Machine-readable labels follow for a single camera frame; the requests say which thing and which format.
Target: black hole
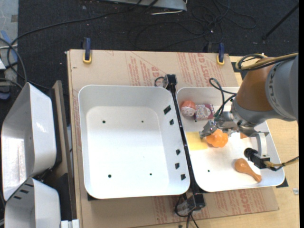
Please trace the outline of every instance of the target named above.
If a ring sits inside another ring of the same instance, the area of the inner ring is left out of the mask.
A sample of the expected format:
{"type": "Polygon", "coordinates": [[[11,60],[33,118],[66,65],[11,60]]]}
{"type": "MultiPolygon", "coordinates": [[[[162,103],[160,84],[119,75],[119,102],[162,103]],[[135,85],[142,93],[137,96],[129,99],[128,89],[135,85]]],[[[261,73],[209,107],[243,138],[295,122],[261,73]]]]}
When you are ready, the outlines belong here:
{"type": "Polygon", "coordinates": [[[23,192],[23,193],[29,193],[29,191],[27,191],[27,190],[23,190],[23,189],[21,189],[21,190],[20,190],[20,192],[23,192]]]}
{"type": "Polygon", "coordinates": [[[163,110],[165,115],[171,110],[171,106],[167,106],[166,109],[163,110]]]}

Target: cardboard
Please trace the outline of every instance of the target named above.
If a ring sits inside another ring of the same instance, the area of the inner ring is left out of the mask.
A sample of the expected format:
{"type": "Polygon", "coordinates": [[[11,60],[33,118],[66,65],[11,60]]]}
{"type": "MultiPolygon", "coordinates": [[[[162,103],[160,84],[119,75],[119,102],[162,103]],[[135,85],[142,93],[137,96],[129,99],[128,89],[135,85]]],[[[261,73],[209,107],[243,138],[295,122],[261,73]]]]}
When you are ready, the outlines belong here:
{"type": "MultiPolygon", "coordinates": [[[[165,74],[176,75],[178,88],[211,86],[210,77],[222,86],[238,86],[229,56],[225,55],[225,64],[220,66],[214,53],[94,50],[92,63],[85,64],[83,53],[84,50],[67,53],[76,208],[81,227],[131,228],[185,221],[173,212],[178,196],[88,200],[83,180],[78,92],[89,84],[154,86],[154,81],[165,74]]],[[[206,193],[204,197],[207,205],[193,214],[195,220],[278,210],[271,187],[206,193]]]]}

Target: table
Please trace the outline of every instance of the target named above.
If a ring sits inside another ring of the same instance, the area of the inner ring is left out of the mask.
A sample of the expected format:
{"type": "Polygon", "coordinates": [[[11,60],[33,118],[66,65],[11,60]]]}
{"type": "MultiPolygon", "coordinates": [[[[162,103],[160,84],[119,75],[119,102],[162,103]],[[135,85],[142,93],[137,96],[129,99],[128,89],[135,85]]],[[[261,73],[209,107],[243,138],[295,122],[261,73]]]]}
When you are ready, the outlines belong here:
{"type": "MultiPolygon", "coordinates": [[[[204,86],[204,76],[200,77],[197,74],[196,68],[189,65],[199,64],[200,59],[205,58],[210,64],[210,75],[217,75],[220,77],[221,83],[224,86],[237,86],[242,82],[240,73],[233,73],[229,68],[230,60],[236,61],[238,57],[229,57],[225,55],[224,59],[228,66],[223,66],[220,70],[215,61],[214,54],[188,54],[188,53],[153,53],[150,52],[144,58],[139,52],[117,52],[117,51],[93,51],[92,64],[85,65],[82,63],[82,50],[70,50],[67,54],[68,59],[68,79],[70,92],[70,111],[71,111],[71,129],[72,129],[72,145],[73,145],[73,166],[74,166],[74,181],[75,181],[75,195],[76,195],[76,210],[77,218],[80,220],[81,227],[117,227],[117,224],[126,227],[132,227],[138,220],[137,227],[147,228],[177,228],[180,225],[185,226],[185,221],[176,220],[175,223],[170,224],[155,224],[153,226],[141,225],[142,223],[155,222],[150,216],[149,205],[138,208],[137,205],[142,205],[143,198],[127,199],[127,200],[109,200],[104,202],[104,206],[100,206],[95,201],[87,200],[87,194],[83,186],[83,170],[81,166],[81,145],[79,145],[79,119],[77,118],[77,92],[79,89],[87,84],[104,84],[104,85],[140,85],[144,82],[146,86],[152,86],[151,78],[156,78],[164,73],[173,73],[174,61],[178,62],[178,82],[180,87],[183,86],[204,86]],[[114,59],[119,55],[124,58],[124,66],[117,65],[114,59]],[[115,209],[114,203],[126,205],[125,209],[115,209]]],[[[295,156],[298,156],[298,125],[296,122],[283,122],[282,120],[268,120],[269,130],[272,134],[277,151],[281,161],[288,161],[295,156]]],[[[225,216],[221,218],[205,218],[196,220],[201,228],[230,228],[230,227],[291,227],[297,228],[300,224],[299,219],[299,165],[295,163],[285,167],[285,176],[288,182],[287,187],[270,187],[271,192],[274,193],[278,205],[278,210],[270,212],[250,213],[245,215],[225,216]]]]}

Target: yellow sticky note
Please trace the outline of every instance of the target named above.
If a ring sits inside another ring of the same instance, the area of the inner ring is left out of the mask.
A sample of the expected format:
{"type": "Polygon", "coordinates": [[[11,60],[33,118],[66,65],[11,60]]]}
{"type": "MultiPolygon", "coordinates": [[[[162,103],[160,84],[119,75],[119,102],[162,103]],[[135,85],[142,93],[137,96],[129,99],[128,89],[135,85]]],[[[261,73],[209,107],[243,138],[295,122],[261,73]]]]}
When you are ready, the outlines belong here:
{"type": "Polygon", "coordinates": [[[201,139],[199,132],[186,132],[189,150],[204,150],[208,148],[206,138],[201,139]]]}

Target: white bin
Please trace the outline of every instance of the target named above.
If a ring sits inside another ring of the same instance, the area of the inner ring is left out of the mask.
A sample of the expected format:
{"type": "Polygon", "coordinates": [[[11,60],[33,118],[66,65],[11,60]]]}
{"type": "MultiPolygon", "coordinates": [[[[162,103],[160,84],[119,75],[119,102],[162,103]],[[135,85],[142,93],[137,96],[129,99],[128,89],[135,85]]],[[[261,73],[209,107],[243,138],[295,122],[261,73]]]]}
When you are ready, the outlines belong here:
{"type": "Polygon", "coordinates": [[[56,140],[51,99],[26,83],[1,130],[4,199],[29,177],[53,167],[56,140]]]}
{"type": "Polygon", "coordinates": [[[60,222],[57,191],[33,178],[28,178],[5,206],[5,228],[59,228],[60,222]]]}
{"type": "Polygon", "coordinates": [[[78,100],[89,195],[112,199],[188,190],[188,166],[169,91],[87,85],[78,100]]]}
{"type": "MultiPolygon", "coordinates": [[[[230,92],[238,92],[239,87],[223,87],[224,90],[230,92]]],[[[177,92],[177,102],[179,107],[186,100],[193,101],[197,105],[213,104],[215,112],[222,105],[221,92],[213,87],[185,87],[177,92]]],[[[225,105],[224,110],[230,111],[231,102],[225,105]]],[[[233,133],[228,143],[223,148],[215,148],[207,146],[207,142],[202,143],[201,148],[191,148],[191,142],[187,137],[187,133],[199,132],[208,120],[197,120],[193,117],[185,117],[181,115],[181,122],[186,134],[191,164],[194,177],[197,184],[205,191],[225,191],[246,188],[258,188],[267,186],[277,186],[282,184],[285,179],[283,168],[278,171],[269,169],[259,169],[252,162],[248,161],[253,171],[262,176],[261,182],[256,182],[251,176],[237,172],[234,168],[234,161],[244,158],[244,150],[246,148],[257,148],[256,138],[240,138],[240,133],[233,133]]],[[[255,127],[257,131],[268,132],[266,123],[262,123],[255,127]]],[[[271,157],[273,163],[281,163],[275,144],[271,134],[266,136],[267,154],[271,157]]]]}

